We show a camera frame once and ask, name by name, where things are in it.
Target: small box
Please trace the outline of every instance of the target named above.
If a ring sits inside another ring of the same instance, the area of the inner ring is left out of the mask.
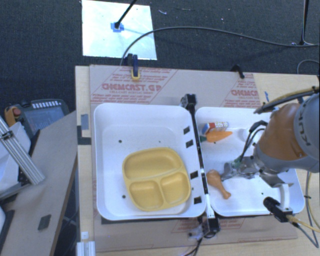
[[[208,122],[202,128],[202,134],[206,135],[210,131],[225,131],[228,126],[228,122]]]

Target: cardboard sheet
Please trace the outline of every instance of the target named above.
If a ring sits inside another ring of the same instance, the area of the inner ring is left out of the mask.
[[[126,66],[90,66],[91,116],[102,103],[127,103],[177,106],[185,94],[196,94],[200,107],[257,108],[261,105],[254,75],[236,72],[211,72],[140,67],[140,80],[131,78]],[[91,138],[94,129],[91,122]],[[95,141],[92,139],[92,155]],[[199,226],[196,218],[105,221],[97,211],[96,169],[92,161],[94,241],[97,252],[194,246],[188,233]],[[242,243],[297,238],[290,224],[279,225],[273,216],[224,218],[221,232],[203,244]]]

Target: yellow plastic plate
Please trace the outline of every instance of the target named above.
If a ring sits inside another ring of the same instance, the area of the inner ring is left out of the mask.
[[[191,185],[180,156],[168,147],[156,147],[128,155],[122,174],[134,205],[147,212],[177,206],[191,193]]]

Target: white tray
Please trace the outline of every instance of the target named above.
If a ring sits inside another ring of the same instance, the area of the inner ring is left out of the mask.
[[[233,134],[225,139],[210,143],[201,143],[201,152],[206,173],[215,169],[220,174],[223,173],[224,164],[236,159],[243,151],[247,132],[253,123],[270,119],[269,113],[253,114],[254,109],[249,108],[222,108],[222,107],[202,107],[196,114],[199,135],[205,123],[228,122],[227,131]],[[261,134],[257,133],[254,141],[259,140]],[[249,147],[245,156],[253,153],[253,146]],[[293,183],[289,188],[290,207],[294,213],[303,210],[305,206],[304,196],[300,183],[294,169],[283,172],[279,177],[286,183]],[[267,215],[269,211],[263,205],[266,197],[272,197],[280,202],[279,188],[271,188],[258,175],[253,179],[244,177],[233,177],[223,183],[225,189],[231,193],[229,199],[223,199],[220,191],[208,184],[210,202],[212,208],[225,217]]]
[[[104,103],[93,115],[97,208],[106,219],[136,220],[192,218],[206,207],[200,164],[190,113],[180,106]],[[175,207],[143,211],[131,201],[122,174],[122,164],[129,154],[157,147],[169,147],[181,157],[187,172],[198,171],[190,179],[189,199]]]

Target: yellow cable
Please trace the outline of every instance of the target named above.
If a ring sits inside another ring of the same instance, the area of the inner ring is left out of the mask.
[[[293,95],[296,95],[296,94],[302,94],[302,93],[308,93],[308,92],[312,92],[312,91],[314,91],[314,90],[313,90],[313,89],[310,90],[310,89],[308,88],[308,89],[303,89],[303,90],[297,90],[297,91],[294,91],[294,92],[290,92],[290,93],[287,93],[287,94],[285,94],[285,95],[282,95],[282,96],[280,96],[280,97],[277,97],[277,98],[273,99],[272,101],[268,102],[268,104],[270,104],[270,103],[272,103],[272,102],[280,101],[280,100],[285,99],[285,98],[287,98],[287,97],[289,97],[289,96],[293,96]]]
[[[311,175],[312,175],[312,172],[310,172],[310,174],[309,174],[309,179],[308,179],[308,181],[307,181],[307,182],[308,182],[308,188],[309,188],[309,183],[310,183]],[[312,211],[312,207],[311,207],[311,204],[310,204],[310,200],[308,199],[307,202],[308,202],[308,206],[309,206],[310,215],[311,215],[311,217],[312,217],[315,225],[320,229],[320,225],[319,225],[319,223],[316,221],[316,218],[315,218],[314,213],[313,213],[313,211]]]
[[[309,228],[309,229],[311,229],[311,230],[313,230],[313,231],[315,231],[315,232],[320,233],[320,229],[316,229],[315,227],[310,226],[309,224],[307,224],[307,223],[305,223],[305,222],[297,219],[296,217],[294,217],[294,216],[292,216],[292,215],[287,215],[286,218],[287,218],[290,222],[299,223],[299,224],[301,224],[301,225],[303,225],[303,226],[305,226],[305,227],[307,227],[307,228]]]

